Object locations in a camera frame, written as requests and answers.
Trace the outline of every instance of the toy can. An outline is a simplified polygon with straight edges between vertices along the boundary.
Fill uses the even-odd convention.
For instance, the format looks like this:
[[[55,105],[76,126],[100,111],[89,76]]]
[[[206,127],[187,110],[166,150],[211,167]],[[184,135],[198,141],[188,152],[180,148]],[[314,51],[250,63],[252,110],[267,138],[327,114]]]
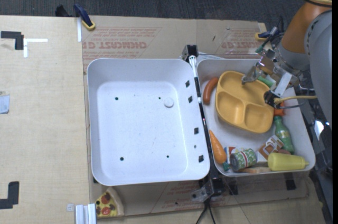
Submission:
[[[253,149],[245,149],[230,155],[231,168],[235,172],[253,166],[256,163],[257,157]]]

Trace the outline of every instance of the toy sausage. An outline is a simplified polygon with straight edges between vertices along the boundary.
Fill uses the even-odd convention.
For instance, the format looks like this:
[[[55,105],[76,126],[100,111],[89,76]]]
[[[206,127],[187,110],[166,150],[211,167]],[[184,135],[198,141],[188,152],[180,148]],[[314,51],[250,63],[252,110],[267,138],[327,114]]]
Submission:
[[[208,83],[205,86],[204,92],[203,92],[203,102],[205,104],[210,103],[210,97],[211,97],[211,92],[212,90],[216,87],[218,83],[218,78],[212,78],[208,81]]]

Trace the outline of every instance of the clamp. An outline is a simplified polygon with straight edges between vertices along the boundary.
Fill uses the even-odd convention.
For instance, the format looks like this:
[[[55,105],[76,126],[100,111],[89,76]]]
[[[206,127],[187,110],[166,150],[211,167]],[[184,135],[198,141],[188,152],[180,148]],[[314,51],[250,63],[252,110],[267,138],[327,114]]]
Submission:
[[[268,37],[275,36],[275,35],[278,35],[278,34],[279,34],[278,28],[273,27],[273,29],[269,32],[262,32],[262,33],[256,32],[255,33],[255,40],[256,41],[265,41],[265,40],[267,40]]]
[[[80,6],[80,4],[75,3],[74,4],[74,10],[81,16],[82,18],[82,24],[86,27],[87,30],[92,31],[95,29],[95,23],[90,20],[89,15],[85,11],[85,9]]]
[[[75,3],[74,4],[74,10],[76,11],[77,15],[79,15],[82,19],[82,25],[86,27],[87,30],[92,31],[95,29],[95,23],[90,20],[89,15],[87,14],[86,10],[83,9],[83,7]],[[72,15],[69,15],[67,11],[63,8],[63,5],[59,5],[55,11],[56,16],[62,16],[62,17],[71,17]]]

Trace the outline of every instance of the yellow bottle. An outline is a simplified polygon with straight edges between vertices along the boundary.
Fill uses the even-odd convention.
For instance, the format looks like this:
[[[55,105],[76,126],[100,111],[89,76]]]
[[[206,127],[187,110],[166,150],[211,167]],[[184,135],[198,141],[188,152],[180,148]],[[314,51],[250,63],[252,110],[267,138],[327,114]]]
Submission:
[[[271,153],[268,156],[268,166],[272,171],[302,170],[309,165],[302,156]]]

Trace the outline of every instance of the green bottle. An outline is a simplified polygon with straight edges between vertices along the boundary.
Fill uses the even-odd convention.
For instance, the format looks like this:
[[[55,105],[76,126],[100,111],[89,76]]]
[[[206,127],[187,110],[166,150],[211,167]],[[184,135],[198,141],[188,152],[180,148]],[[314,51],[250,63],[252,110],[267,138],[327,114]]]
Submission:
[[[274,117],[274,123],[276,126],[275,135],[284,143],[282,149],[289,151],[291,154],[295,152],[292,144],[289,129],[283,124],[281,116]]]

